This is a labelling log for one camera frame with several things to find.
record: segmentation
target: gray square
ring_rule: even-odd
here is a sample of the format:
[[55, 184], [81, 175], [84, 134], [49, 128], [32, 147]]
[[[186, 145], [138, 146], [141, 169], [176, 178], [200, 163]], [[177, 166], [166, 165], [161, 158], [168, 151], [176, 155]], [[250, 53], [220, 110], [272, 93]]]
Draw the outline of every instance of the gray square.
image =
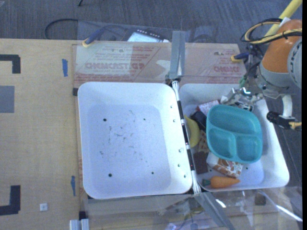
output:
[[0, 113], [14, 113], [15, 86], [0, 86]]

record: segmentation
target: small white block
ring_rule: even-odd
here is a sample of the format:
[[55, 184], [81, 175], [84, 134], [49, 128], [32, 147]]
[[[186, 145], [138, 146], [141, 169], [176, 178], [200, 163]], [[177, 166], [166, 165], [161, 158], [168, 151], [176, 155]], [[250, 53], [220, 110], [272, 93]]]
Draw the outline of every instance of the small white block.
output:
[[40, 204], [39, 209], [40, 209], [40, 211], [47, 211], [48, 210], [48, 204], [47, 203]]

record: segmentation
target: toy banana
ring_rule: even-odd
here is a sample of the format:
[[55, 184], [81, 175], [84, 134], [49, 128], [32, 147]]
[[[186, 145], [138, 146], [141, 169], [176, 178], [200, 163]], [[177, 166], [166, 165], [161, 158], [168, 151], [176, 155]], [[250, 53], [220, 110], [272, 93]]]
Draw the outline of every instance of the toy banana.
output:
[[184, 115], [184, 118], [187, 121], [189, 130], [190, 130], [190, 136], [189, 136], [190, 147], [193, 148], [200, 141], [201, 131], [200, 131], [200, 128], [198, 127], [198, 124], [196, 123], [196, 121], [188, 118], [186, 115]]

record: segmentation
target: teal plastic container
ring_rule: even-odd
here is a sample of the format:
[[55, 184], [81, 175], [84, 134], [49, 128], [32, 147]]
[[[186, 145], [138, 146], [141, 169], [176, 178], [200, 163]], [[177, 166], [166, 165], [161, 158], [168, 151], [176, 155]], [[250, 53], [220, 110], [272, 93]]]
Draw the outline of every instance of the teal plastic container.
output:
[[250, 111], [229, 105], [215, 105], [207, 115], [207, 142], [217, 157], [240, 163], [254, 163], [262, 156], [260, 121]]

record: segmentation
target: yellow pole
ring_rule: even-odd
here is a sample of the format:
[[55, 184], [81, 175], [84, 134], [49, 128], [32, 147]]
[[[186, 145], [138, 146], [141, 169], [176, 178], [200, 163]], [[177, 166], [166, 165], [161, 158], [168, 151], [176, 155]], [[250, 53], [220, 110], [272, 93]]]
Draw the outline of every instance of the yellow pole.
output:
[[[292, 0], [283, 13], [279, 16], [280, 19], [284, 19], [285, 17], [290, 18], [294, 12], [301, 6], [303, 0]], [[279, 25], [273, 25], [270, 30], [266, 33], [265, 36], [274, 35], [278, 31]]]

